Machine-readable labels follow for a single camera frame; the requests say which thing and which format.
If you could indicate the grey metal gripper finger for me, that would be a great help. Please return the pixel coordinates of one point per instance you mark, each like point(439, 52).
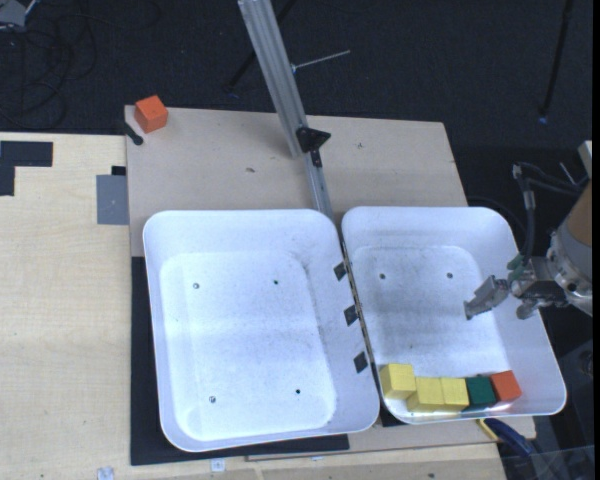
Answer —
point(486, 298)
point(527, 310)

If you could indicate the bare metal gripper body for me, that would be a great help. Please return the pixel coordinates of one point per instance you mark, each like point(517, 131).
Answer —
point(545, 283)

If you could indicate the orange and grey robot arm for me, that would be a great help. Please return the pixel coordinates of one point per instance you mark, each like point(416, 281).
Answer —
point(580, 218)

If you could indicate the white plastic tray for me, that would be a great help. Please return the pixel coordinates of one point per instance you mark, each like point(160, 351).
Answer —
point(250, 338)
point(420, 318)

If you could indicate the orange cube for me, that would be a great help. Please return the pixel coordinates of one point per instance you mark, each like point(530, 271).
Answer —
point(151, 114)
point(506, 386)

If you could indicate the green cube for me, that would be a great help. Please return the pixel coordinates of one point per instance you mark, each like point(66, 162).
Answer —
point(481, 391)

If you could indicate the yellow cube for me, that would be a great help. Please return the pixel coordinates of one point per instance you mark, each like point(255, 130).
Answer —
point(455, 392)
point(398, 381)
point(428, 394)

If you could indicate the pale wood board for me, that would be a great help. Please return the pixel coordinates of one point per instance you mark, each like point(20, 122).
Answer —
point(230, 168)

